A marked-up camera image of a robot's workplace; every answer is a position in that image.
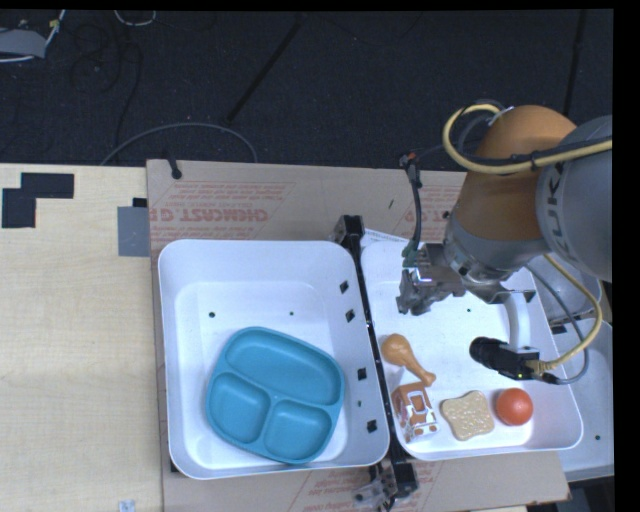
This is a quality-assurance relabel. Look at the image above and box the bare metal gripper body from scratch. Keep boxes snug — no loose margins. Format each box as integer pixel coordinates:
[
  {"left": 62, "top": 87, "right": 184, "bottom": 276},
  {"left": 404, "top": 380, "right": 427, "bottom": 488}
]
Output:
[{"left": 410, "top": 243, "right": 503, "bottom": 303}]

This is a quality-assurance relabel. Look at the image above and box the white plastic tray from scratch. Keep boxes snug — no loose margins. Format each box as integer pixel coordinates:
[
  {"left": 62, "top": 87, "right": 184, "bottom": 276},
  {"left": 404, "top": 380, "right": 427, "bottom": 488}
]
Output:
[
  {"left": 359, "top": 241, "right": 585, "bottom": 463},
  {"left": 157, "top": 238, "right": 392, "bottom": 482}
]

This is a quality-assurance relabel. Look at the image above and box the thin black rod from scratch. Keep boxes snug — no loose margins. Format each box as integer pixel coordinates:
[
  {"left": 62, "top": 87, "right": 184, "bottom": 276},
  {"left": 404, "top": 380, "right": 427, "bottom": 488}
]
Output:
[{"left": 348, "top": 234, "right": 407, "bottom": 467}]

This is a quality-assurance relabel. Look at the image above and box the tan toy chicken drumstick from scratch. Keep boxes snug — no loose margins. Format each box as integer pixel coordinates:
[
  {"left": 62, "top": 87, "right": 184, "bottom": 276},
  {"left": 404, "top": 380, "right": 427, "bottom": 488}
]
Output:
[{"left": 380, "top": 332, "right": 438, "bottom": 388}]

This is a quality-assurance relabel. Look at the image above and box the brown and white carton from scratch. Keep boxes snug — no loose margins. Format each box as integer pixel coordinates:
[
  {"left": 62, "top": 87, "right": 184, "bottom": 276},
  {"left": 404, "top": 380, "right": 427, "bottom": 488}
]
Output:
[{"left": 390, "top": 380, "right": 441, "bottom": 445}]

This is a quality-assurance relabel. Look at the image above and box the beige toy bread slice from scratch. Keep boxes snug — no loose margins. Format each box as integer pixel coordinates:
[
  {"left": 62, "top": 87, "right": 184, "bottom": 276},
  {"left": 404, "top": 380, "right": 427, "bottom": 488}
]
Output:
[{"left": 439, "top": 389, "right": 497, "bottom": 443}]

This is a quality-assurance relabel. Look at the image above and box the orange-red toy ball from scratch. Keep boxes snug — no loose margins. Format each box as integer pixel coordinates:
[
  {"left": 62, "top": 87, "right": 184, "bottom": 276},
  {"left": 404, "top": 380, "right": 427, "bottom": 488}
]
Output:
[{"left": 495, "top": 386, "right": 535, "bottom": 428}]

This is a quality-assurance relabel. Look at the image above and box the brown cardboard board red print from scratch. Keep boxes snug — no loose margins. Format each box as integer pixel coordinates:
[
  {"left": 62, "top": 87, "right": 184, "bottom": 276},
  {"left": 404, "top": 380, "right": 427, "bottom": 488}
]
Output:
[{"left": 145, "top": 158, "right": 572, "bottom": 512}]

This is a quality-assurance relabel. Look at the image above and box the blue divided plate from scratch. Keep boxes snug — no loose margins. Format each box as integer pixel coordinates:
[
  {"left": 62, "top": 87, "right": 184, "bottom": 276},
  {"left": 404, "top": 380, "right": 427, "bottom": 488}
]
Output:
[{"left": 204, "top": 325, "right": 347, "bottom": 467}]

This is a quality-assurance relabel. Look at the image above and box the black block with thin wires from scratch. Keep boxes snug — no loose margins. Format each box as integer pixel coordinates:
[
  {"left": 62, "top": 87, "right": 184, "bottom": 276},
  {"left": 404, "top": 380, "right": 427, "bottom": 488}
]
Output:
[
  {"left": 333, "top": 214, "right": 366, "bottom": 247},
  {"left": 388, "top": 458, "right": 419, "bottom": 500}
]

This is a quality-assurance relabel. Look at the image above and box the black cylinder on white bracket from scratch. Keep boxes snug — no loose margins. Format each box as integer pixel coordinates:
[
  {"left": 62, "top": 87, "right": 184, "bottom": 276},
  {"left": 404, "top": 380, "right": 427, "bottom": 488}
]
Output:
[{"left": 468, "top": 288, "right": 543, "bottom": 382}]

